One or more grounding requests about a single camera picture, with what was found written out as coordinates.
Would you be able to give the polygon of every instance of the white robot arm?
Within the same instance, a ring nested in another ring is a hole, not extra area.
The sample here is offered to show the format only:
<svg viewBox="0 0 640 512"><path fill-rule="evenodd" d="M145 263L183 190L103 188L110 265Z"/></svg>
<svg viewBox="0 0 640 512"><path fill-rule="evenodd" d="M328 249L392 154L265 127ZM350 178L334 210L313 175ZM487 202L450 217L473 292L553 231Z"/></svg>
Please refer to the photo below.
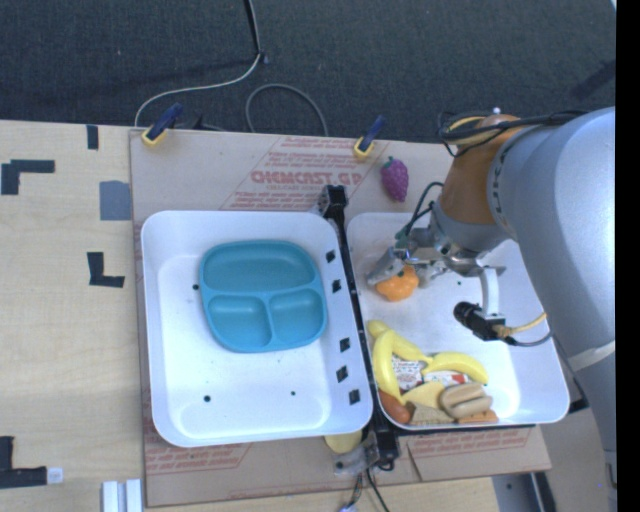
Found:
<svg viewBox="0 0 640 512"><path fill-rule="evenodd" d="M615 109L540 123L473 119L473 129L454 130L456 122L444 132L459 150L429 226L409 223L369 281L398 261L430 267L431 276L443 268L478 275L477 258L506 238L518 242L558 352L594 413L617 510ZM456 309L476 335L490 336L480 308Z"/></svg>

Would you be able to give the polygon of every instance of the wooden surface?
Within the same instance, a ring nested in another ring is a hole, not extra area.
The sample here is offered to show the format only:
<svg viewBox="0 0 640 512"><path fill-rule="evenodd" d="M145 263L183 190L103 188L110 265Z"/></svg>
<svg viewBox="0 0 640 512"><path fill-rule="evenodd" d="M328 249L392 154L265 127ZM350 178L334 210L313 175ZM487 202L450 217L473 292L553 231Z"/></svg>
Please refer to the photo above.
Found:
<svg viewBox="0 0 640 512"><path fill-rule="evenodd" d="M133 227L100 220L99 184L129 182L128 128L0 122L0 163L55 161L0 195L0 435L14 467L64 470L59 485L0 490L0 510L98 511L100 485L144 476ZM88 252L122 288L89 285ZM389 509L498 510L490 478L381 490ZM350 492L161 510L330 511ZM370 489L360 511L382 510Z"/></svg>

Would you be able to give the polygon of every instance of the blue clamp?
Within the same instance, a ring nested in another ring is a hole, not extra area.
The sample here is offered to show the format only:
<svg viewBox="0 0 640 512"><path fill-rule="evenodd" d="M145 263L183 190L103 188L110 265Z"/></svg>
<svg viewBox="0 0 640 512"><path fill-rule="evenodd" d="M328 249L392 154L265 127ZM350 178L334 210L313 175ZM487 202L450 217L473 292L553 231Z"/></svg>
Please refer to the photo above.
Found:
<svg viewBox="0 0 640 512"><path fill-rule="evenodd" d="M369 128L369 130L367 130L367 132L356 141L353 146L353 154L356 155L356 157L366 158L369 156L369 153L371 153L374 146L373 139L375 139L378 133L380 133L380 130L382 130L386 121L387 120L384 116L379 115L373 125L371 125L371 128Z"/></svg>
<svg viewBox="0 0 640 512"><path fill-rule="evenodd" d="M167 128L172 128L176 119L182 115L182 105L174 103L163 112L153 126L142 133L142 142L147 146L155 146L167 135Z"/></svg>

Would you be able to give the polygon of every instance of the blue divided plate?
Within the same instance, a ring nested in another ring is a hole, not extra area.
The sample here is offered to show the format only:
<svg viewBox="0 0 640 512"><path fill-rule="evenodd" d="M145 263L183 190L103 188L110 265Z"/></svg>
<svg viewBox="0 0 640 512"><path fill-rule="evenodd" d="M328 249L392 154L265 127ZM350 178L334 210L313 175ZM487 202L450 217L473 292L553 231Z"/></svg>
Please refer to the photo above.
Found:
<svg viewBox="0 0 640 512"><path fill-rule="evenodd" d="M327 324L320 272L282 240L220 244L200 262L200 292L214 337L236 352L307 345Z"/></svg>

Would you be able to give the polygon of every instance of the white cable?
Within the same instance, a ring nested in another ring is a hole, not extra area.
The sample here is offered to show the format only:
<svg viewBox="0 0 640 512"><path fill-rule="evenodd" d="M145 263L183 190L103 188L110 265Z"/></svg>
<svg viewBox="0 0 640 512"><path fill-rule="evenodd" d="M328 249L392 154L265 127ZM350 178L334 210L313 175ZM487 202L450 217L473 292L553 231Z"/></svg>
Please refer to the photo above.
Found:
<svg viewBox="0 0 640 512"><path fill-rule="evenodd" d="M153 103L156 100L159 100L160 98L164 98L165 96L170 96L172 94L178 94L178 93L182 93L182 92L193 92L193 91L206 91L209 89L217 89L219 87L225 87L227 85L233 85L233 84L237 84L238 82L244 80L245 78L247 78L251 73L253 73L253 70L256 69L256 66L258 65L258 63L260 62L260 59L262 58L262 51L260 50L261 46L260 46L260 33L258 31L258 23L256 21L256 12L255 9L253 8L253 3L251 0L247 0L249 2L249 7L251 10L251 18L253 19L253 27L254 27L254 34L256 37L256 45L258 46L258 54L256 55L255 60L253 61L253 64L251 64L251 67L246 71L246 73L244 73L242 76L238 77L238 78L234 78L233 80L229 80L228 82L223 82L220 84L211 84L211 85L201 85L201 86L196 86L196 87L185 87L183 89L175 89L173 91L166 91L163 93L160 93L156 96L154 96L153 98L149 98L147 101L145 101L140 108L138 109L138 111L136 112L136 117L133 120L133 126L134 127L138 127L138 122L140 120L140 114L142 113L142 111L147 108L147 106L151 103Z"/></svg>

